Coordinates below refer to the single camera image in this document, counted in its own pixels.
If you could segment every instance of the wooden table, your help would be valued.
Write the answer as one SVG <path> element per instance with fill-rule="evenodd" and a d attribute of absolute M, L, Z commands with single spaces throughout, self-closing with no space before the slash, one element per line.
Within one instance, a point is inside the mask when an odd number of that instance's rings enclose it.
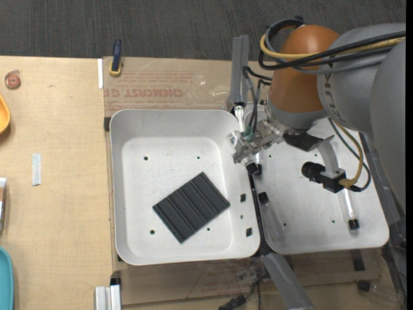
<path fill-rule="evenodd" d="M 94 287 L 108 285 L 113 270 L 97 60 L 0 57 L 0 76 L 16 69 L 18 89 L 8 90 L 0 79 L 12 117 L 0 135 L 0 176 L 8 178 L 0 245 L 12 258 L 15 309 L 93 309 Z M 41 154 L 38 186 L 32 186 L 34 153 Z M 391 284 L 384 261 L 378 260 Z M 355 284 L 306 289 L 318 309 L 379 309 L 357 294 Z M 277 293 L 263 298 L 283 309 Z M 133 309 L 216 309 L 227 300 Z M 257 309 L 256 301 L 246 308 Z"/>

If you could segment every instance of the yellow cable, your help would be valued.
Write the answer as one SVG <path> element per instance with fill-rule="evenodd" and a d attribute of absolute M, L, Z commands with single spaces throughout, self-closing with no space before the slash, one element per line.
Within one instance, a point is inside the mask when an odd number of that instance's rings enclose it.
<path fill-rule="evenodd" d="M 383 48 L 383 47 L 389 47 L 389 46 L 394 46 L 398 44 L 400 41 L 404 40 L 406 37 L 401 37 L 401 38 L 395 38 L 395 39 L 389 39 L 389 40 L 383 40 L 378 43 L 374 44 L 369 44 L 357 48 L 353 48 L 350 50 L 345 50 L 344 52 L 340 52 L 334 55 L 342 55 L 342 54 L 349 54 L 349 53 L 355 53 L 355 52 L 362 52 L 365 50 L 372 50 L 372 49 L 377 49 L 377 48 Z M 308 56 L 313 56 L 318 53 L 303 53 L 303 54 L 284 54 L 284 53 L 279 53 L 279 52 L 273 52 L 269 50 L 265 46 L 265 35 L 261 37 L 261 40 L 259 41 L 259 46 L 261 50 L 268 56 L 272 57 L 277 57 L 279 59 L 301 59 L 303 57 L 308 57 Z"/>
<path fill-rule="evenodd" d="M 345 189 L 349 189 L 351 186 L 353 186 L 355 183 L 357 183 L 360 174 L 361 174 L 361 170 L 363 169 L 363 150 L 361 149 L 360 144 L 357 142 L 357 140 L 344 128 L 342 127 L 340 124 L 334 122 L 339 128 L 340 130 L 343 131 L 343 133 L 345 133 L 346 136 L 348 136 L 350 138 L 351 141 L 353 141 L 353 143 L 356 145 L 357 150 L 359 152 L 359 167 L 357 169 L 356 175 L 352 178 L 352 179 L 346 179 L 343 178 L 341 180 L 339 180 L 339 184 L 341 186 L 343 186 Z"/>

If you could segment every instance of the teal container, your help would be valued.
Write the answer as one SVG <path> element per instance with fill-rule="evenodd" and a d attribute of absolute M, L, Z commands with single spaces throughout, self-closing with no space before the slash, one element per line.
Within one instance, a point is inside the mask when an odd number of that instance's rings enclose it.
<path fill-rule="evenodd" d="M 0 247 L 0 309 L 13 310 L 14 279 L 10 256 Z"/>

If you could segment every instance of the gray carpet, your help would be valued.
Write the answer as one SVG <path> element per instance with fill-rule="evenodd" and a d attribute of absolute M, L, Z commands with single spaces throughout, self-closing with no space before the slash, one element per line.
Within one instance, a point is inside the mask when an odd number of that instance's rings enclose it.
<path fill-rule="evenodd" d="M 257 59 L 265 26 L 301 14 L 343 33 L 406 21 L 407 0 L 0 0 L 0 55 L 230 59 L 232 37 L 250 36 Z"/>

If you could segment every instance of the orange bowl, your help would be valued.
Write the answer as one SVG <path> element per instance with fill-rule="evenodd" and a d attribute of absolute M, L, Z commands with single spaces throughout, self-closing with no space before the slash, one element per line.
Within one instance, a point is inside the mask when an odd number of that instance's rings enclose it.
<path fill-rule="evenodd" d="M 0 94 L 0 134 L 2 134 L 10 123 L 10 111 Z"/>

